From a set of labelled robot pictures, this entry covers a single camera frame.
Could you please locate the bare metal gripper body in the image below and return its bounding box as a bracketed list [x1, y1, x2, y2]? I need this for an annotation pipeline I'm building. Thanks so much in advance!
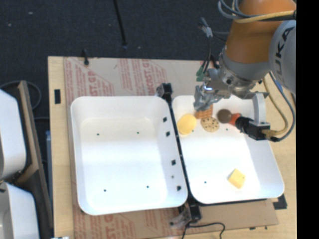
[202, 68, 258, 100]

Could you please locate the orange square waffle cracker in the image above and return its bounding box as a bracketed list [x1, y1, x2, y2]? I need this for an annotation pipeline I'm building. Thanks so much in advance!
[194, 105, 214, 120]

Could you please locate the brown round toy food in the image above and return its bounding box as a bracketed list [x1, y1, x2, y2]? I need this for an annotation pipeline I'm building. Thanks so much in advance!
[216, 109, 234, 124]

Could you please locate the chocolate chip biscuit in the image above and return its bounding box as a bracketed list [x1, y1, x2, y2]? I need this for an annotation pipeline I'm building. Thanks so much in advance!
[200, 116, 220, 133]

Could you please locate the yellow round bun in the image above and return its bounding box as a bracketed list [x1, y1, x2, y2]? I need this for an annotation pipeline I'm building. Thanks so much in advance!
[177, 113, 198, 136]

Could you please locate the orange toy food piece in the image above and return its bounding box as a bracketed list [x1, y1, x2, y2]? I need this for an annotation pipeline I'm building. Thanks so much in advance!
[229, 112, 242, 126]

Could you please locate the thin black rod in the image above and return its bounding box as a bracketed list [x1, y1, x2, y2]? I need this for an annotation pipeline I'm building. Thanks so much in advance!
[164, 93, 194, 205]

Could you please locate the white plastic tray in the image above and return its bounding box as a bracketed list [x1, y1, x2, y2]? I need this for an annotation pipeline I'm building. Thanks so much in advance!
[70, 95, 189, 217]
[171, 94, 286, 205]

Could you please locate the brown cardboard board red print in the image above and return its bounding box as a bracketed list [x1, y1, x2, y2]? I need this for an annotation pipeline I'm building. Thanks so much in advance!
[63, 56, 280, 239]

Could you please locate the yellow cheese wedge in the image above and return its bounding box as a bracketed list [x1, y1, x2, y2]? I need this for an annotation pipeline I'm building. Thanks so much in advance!
[227, 168, 246, 190]

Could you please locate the black block with wires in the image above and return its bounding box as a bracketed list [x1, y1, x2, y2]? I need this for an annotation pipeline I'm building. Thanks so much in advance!
[156, 82, 173, 100]
[187, 204, 202, 222]

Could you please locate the black cylinder on white bracket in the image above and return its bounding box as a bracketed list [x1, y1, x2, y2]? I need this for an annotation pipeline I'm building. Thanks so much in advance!
[235, 92, 271, 141]

